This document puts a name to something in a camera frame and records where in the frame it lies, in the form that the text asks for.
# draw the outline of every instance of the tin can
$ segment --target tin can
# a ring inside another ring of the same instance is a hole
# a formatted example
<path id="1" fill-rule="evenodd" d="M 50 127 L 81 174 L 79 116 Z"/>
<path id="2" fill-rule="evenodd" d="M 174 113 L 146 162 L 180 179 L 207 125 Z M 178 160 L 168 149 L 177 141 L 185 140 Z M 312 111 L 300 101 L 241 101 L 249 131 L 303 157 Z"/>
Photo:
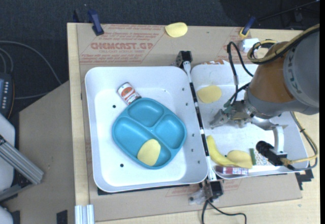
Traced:
<path id="1" fill-rule="evenodd" d="M 137 93 L 136 90 L 128 82 L 122 84 L 118 88 L 117 93 L 119 93 L 127 105 L 130 105 L 133 101 L 141 98 L 139 93 Z"/>

